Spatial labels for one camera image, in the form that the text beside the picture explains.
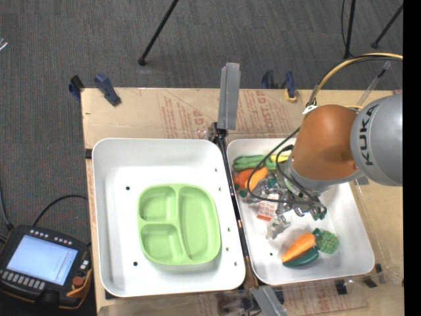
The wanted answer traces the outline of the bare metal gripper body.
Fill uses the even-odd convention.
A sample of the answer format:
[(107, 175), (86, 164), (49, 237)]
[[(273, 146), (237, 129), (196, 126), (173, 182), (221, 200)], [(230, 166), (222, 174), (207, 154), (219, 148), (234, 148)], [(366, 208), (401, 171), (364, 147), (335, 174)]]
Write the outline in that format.
[(282, 186), (276, 178), (264, 178), (254, 186), (249, 185), (249, 204), (257, 204), (258, 217), (275, 217), (276, 210), (294, 212), (303, 217), (325, 217), (326, 206), (321, 204), (317, 197), (299, 192), (294, 194), (288, 187)]

